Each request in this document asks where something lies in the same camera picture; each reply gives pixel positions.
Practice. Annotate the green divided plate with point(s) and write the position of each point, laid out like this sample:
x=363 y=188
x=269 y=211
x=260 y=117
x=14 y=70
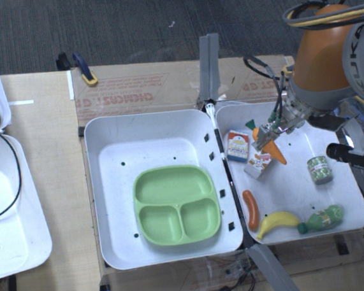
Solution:
x=173 y=184

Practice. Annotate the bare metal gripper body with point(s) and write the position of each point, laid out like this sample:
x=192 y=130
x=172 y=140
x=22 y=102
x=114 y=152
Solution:
x=289 y=117

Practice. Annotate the white and red carton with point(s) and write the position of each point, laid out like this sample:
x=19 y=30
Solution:
x=257 y=166

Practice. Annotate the blue and white carton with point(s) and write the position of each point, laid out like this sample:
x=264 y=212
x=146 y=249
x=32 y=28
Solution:
x=238 y=146

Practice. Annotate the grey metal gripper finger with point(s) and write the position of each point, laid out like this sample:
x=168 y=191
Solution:
x=258 y=143
x=271 y=137

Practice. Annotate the green can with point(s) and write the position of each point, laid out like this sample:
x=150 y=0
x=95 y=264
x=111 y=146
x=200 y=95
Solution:
x=319 y=170

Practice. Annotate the red sausage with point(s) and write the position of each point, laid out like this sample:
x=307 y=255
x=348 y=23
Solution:
x=252 y=210

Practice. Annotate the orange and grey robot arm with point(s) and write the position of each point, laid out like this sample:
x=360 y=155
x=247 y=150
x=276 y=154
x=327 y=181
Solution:
x=320 y=54

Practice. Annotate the green bottle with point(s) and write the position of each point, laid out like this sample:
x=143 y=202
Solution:
x=323 y=219

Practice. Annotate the orange carrot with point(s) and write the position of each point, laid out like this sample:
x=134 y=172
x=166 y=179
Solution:
x=275 y=155

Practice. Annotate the brown cardboard board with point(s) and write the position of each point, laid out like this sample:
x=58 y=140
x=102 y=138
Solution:
x=169 y=85

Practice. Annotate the black cylinder on white bracket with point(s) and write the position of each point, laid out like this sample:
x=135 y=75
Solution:
x=346 y=154

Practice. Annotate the yellow banana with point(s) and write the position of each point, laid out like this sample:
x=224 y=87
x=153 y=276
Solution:
x=280 y=220

